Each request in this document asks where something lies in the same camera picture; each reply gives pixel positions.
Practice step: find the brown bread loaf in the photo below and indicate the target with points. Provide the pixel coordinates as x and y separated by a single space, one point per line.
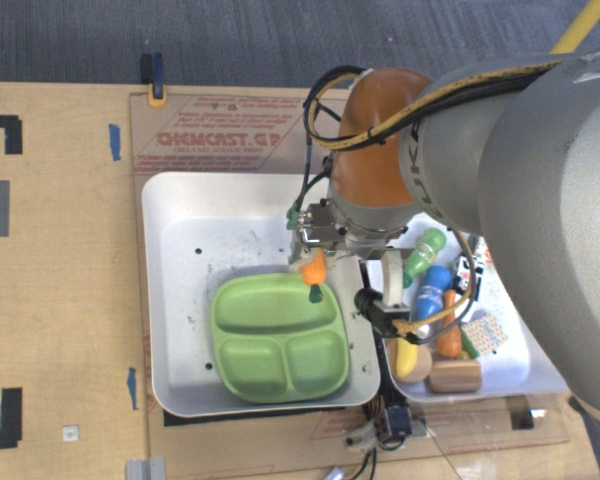
455 375

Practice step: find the black and white carton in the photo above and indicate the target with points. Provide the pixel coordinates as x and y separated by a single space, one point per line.
464 268

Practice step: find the yellow banana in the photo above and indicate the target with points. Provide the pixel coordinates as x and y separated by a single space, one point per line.
406 360

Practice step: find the long orange carrot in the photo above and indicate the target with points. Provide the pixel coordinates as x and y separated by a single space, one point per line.
450 333

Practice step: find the colourful patterned packet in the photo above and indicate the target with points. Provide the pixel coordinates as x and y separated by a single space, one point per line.
485 334

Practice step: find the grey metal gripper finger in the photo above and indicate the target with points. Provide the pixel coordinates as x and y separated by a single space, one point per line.
331 261
298 259

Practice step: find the blue plastic bottle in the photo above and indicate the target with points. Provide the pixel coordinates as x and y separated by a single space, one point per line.
432 293

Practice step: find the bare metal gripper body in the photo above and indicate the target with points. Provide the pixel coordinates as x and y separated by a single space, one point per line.
325 225

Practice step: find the green plastic bottle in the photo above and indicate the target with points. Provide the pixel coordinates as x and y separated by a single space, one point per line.
425 253

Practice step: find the brown cardboard board red print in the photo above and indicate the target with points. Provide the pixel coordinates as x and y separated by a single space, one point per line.
220 138

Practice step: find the black cylinder on white bracket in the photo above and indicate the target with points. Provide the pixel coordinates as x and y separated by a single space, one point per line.
391 278

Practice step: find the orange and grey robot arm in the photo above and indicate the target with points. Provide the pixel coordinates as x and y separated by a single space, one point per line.
520 178

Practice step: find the green divided plate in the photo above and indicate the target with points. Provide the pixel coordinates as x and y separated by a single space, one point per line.
275 338

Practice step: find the white plastic tray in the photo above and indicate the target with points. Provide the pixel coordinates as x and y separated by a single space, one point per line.
190 288
510 368

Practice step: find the small orange carrot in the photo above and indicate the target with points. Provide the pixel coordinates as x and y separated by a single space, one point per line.
314 270

